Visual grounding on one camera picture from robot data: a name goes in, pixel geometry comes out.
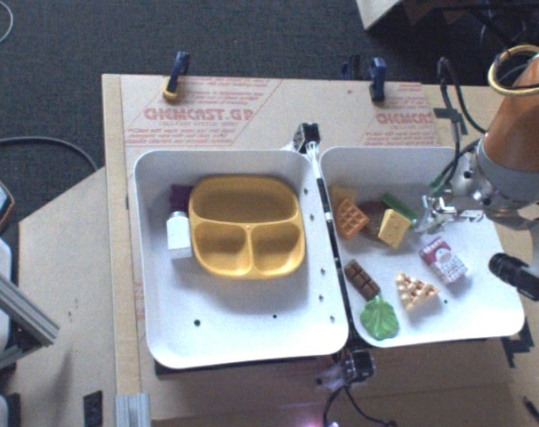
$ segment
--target black floor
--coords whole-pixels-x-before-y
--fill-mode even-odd
[[[435,84],[446,56],[464,85],[484,85],[504,45],[470,16],[434,12],[410,27],[396,7],[369,31],[355,0],[2,0],[14,27],[0,44],[0,139],[58,138],[103,165],[101,75],[168,75],[190,52],[189,74],[341,79],[342,62],[383,57],[390,81]],[[539,0],[489,0],[517,3]],[[492,14],[518,42],[539,43],[539,13]],[[0,37],[9,18],[0,5]],[[18,222],[92,171],[48,143],[0,147],[0,179]]]

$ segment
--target yellow block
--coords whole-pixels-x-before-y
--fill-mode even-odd
[[[392,248],[398,248],[406,234],[406,230],[412,224],[405,216],[400,215],[394,209],[386,209],[378,238],[386,242]]]

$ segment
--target blue clamp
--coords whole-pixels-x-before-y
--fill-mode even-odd
[[[384,80],[386,78],[386,63],[382,57],[374,57],[368,70],[373,82],[370,84],[372,101],[384,101]]]
[[[171,76],[166,81],[163,88],[163,96],[169,100],[176,100],[177,85],[179,84],[179,76],[184,76],[189,71],[190,54],[188,52],[179,51],[174,60]]]

